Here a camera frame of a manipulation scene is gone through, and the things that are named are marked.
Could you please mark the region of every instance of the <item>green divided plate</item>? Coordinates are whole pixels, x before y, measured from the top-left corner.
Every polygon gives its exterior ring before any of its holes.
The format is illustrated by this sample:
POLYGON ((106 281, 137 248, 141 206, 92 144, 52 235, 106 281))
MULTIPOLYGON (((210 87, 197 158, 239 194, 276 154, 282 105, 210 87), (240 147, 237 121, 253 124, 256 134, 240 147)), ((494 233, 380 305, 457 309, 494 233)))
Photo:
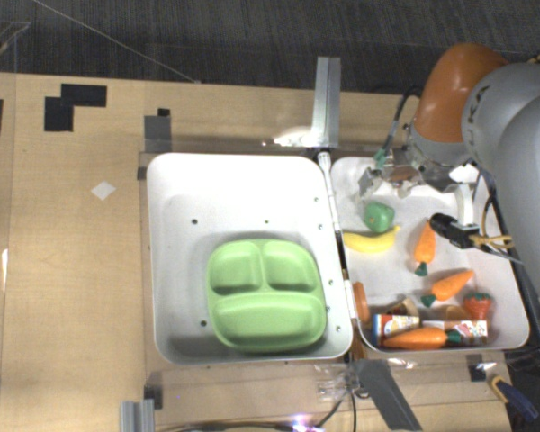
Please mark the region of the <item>green divided plate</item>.
POLYGON ((249 353, 276 353, 315 343, 326 328, 318 267, 300 245, 239 240, 208 262, 208 309, 218 339, 249 353))

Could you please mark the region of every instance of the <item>toy banana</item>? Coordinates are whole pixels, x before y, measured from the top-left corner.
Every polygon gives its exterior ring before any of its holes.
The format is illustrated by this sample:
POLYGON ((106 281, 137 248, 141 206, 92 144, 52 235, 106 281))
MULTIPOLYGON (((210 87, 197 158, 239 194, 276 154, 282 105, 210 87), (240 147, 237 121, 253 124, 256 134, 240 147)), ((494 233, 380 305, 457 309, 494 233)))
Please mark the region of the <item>toy banana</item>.
POLYGON ((374 236, 344 232, 344 244, 360 253, 382 253, 394 244, 396 232, 399 230, 400 226, 394 226, 387 232, 374 236))

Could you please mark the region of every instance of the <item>blue tool handle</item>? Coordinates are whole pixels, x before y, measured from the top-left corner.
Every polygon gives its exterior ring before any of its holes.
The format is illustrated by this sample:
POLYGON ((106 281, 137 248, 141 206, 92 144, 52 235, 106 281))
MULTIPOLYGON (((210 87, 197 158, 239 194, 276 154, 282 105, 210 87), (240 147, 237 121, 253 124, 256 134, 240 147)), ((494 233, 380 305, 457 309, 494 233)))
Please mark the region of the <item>blue tool handle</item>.
POLYGON ((538 410, 521 391, 504 381, 496 382, 496 387, 508 399, 508 402, 520 412, 526 422, 534 422, 538 417, 538 410))

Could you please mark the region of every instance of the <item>wooden table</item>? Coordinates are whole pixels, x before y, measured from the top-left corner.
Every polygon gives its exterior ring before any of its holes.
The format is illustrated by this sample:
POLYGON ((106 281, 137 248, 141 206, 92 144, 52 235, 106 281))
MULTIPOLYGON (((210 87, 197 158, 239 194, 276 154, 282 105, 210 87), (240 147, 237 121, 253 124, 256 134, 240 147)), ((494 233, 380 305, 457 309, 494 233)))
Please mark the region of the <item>wooden table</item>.
MULTIPOLYGON (((120 403, 139 401, 146 381, 137 180, 144 116, 170 109, 175 137, 266 140, 311 123, 313 92, 0 74, 0 99, 0 274, 8 248, 0 432, 117 431, 120 403), (44 98, 60 96, 62 83, 107 86, 107 105, 76 107, 74 132, 45 132, 44 98), (116 188, 105 200, 91 192, 101 182, 116 188)), ((382 142, 396 103, 342 94, 341 140, 382 142)), ((488 357, 508 379, 503 355, 488 357)), ((396 378, 425 430, 510 430, 505 407, 485 382, 470 382, 463 358, 417 363, 422 369, 396 378)), ((316 403, 315 391, 288 389, 301 405, 316 403)), ((272 400, 249 391, 225 399, 243 405, 244 418, 264 415, 272 400)), ((203 402, 207 409, 217 398, 203 402)), ((358 430, 387 430, 370 400, 358 407, 358 430)), ((345 404, 328 430, 351 430, 351 416, 345 404)))

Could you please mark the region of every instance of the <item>black floor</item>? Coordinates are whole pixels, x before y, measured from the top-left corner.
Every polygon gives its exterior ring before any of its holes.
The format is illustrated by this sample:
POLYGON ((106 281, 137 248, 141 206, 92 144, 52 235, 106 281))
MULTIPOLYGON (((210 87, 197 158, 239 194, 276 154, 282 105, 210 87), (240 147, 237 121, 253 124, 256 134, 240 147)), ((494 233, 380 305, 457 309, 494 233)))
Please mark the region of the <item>black floor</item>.
MULTIPOLYGON (((313 88, 322 55, 342 58, 347 91, 401 91, 459 41, 540 52, 540 0, 40 1, 214 84, 313 88)), ((31 28, 0 70, 182 80, 31 0, 0 0, 0 31, 12 21, 31 28)))

